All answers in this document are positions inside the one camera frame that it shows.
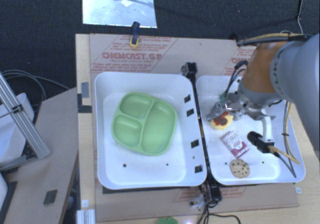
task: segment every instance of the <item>plastic tray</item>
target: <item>plastic tray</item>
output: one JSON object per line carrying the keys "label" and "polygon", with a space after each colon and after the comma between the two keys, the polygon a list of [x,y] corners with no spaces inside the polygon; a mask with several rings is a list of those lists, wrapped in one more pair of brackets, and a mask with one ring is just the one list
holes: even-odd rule
{"label": "plastic tray", "polygon": [[[112,120],[121,99],[130,92],[151,95],[171,104],[177,113],[168,150],[156,156],[124,147],[112,135]],[[197,109],[191,82],[178,74],[104,72],[94,83],[97,174],[108,189],[191,187],[207,177]]]}
{"label": "plastic tray", "polygon": [[177,112],[168,102],[140,92],[120,101],[112,120],[112,135],[123,146],[158,156],[168,150],[175,133]]}
{"label": "plastic tray", "polygon": [[[201,76],[196,83],[203,131],[207,145],[208,157],[210,161],[211,172],[214,178],[223,185],[249,185],[265,183],[295,183],[301,181],[306,173],[304,162],[302,160],[299,146],[291,124],[288,122],[288,134],[290,134],[290,147],[293,155],[300,164],[292,162],[296,173],[296,178],[287,169],[280,159],[269,153],[262,153],[250,143],[247,134],[251,131],[263,134],[262,121],[254,121],[249,116],[243,116],[238,121],[232,121],[230,126],[224,130],[213,129],[207,121],[207,114],[210,113],[213,105],[219,101],[221,95],[228,86],[229,76]],[[234,82],[229,92],[234,92],[238,88],[238,83]],[[265,114],[275,116],[271,121],[272,136],[275,146],[285,151],[283,132],[284,102],[267,107]],[[240,157],[248,163],[250,175],[245,178],[237,178],[232,175],[229,164],[235,157],[224,145],[221,138],[231,131],[235,131],[242,141],[249,147],[249,150]]]}

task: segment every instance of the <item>white tray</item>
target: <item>white tray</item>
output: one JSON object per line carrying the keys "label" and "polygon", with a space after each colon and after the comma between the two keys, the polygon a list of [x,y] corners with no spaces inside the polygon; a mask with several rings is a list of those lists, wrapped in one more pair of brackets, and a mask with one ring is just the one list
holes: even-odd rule
{"label": "white tray", "polygon": [[[97,173],[109,189],[189,187],[202,184],[207,168],[193,88],[177,74],[104,72],[94,83],[97,131]],[[172,104],[178,118],[171,145],[159,156],[144,155],[117,143],[111,132],[122,97],[140,92]],[[187,116],[187,111],[194,113]]]}
{"label": "white tray", "polygon": [[[254,121],[248,116],[243,116],[241,120],[232,121],[230,126],[225,130],[217,130],[211,127],[209,121],[207,121],[207,114],[210,113],[213,105],[219,101],[219,95],[226,90],[229,80],[229,76],[205,75],[201,76],[196,83],[203,131],[213,177],[223,185],[295,183],[301,181],[305,176],[306,170],[290,120],[287,131],[290,135],[289,143],[293,155],[300,162],[300,164],[292,162],[296,178],[294,178],[280,159],[269,153],[261,153],[248,141],[247,134],[251,131],[263,134],[261,121]],[[238,83],[234,82],[229,92],[232,93],[236,91],[237,88]],[[284,102],[267,107],[265,114],[275,116],[271,121],[275,146],[285,152],[282,136],[284,107]],[[230,131],[235,131],[249,147],[249,151],[240,157],[247,162],[250,167],[250,175],[246,178],[237,178],[233,176],[230,171],[229,164],[235,157],[221,140],[221,138]]]}

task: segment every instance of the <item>green divided plate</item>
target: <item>green divided plate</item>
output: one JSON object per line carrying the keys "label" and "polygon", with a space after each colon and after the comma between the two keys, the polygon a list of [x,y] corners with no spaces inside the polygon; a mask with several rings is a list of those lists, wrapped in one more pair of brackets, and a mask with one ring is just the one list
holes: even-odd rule
{"label": "green divided plate", "polygon": [[123,146],[150,156],[169,148],[177,125],[177,112],[168,102],[140,92],[130,92],[113,116],[113,138]]}

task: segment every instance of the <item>wooden table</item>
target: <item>wooden table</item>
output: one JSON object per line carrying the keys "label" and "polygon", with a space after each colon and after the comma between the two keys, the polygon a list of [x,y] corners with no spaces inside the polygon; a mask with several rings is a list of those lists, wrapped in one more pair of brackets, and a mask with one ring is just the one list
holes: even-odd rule
{"label": "wooden table", "polygon": [[[90,86],[91,64],[90,64],[90,37],[87,34],[76,35],[76,65],[77,65],[77,93],[82,93],[83,83]],[[82,105],[90,106],[91,92],[82,98]],[[320,222],[320,169],[319,160],[316,157],[313,147],[305,133],[300,118],[295,107],[290,112],[291,122],[294,127],[295,135],[300,147],[304,161],[306,175],[305,178],[295,186],[301,189],[298,194],[299,207],[275,208],[269,210],[239,211],[230,214],[237,215],[242,223],[282,223],[282,224],[300,224],[300,223],[319,223]],[[79,124],[79,166],[80,166],[80,195],[82,200],[87,200],[89,205],[82,205],[83,210],[95,209],[95,180],[94,180],[94,150],[93,150],[93,126],[92,114],[80,113],[78,115]],[[198,215],[185,215],[175,217],[179,224],[197,223]],[[110,224],[155,224],[159,218],[121,220],[99,223]],[[218,218],[211,216],[209,223],[236,223],[232,218]]]}

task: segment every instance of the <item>red food item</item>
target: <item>red food item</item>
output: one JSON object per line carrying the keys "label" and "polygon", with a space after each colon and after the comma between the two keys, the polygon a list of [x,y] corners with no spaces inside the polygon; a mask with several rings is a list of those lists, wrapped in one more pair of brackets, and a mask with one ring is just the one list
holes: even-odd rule
{"label": "red food item", "polygon": [[225,126],[228,123],[228,120],[225,118],[227,115],[229,115],[228,111],[225,111],[222,115],[219,117],[213,119],[216,126],[221,125]]}

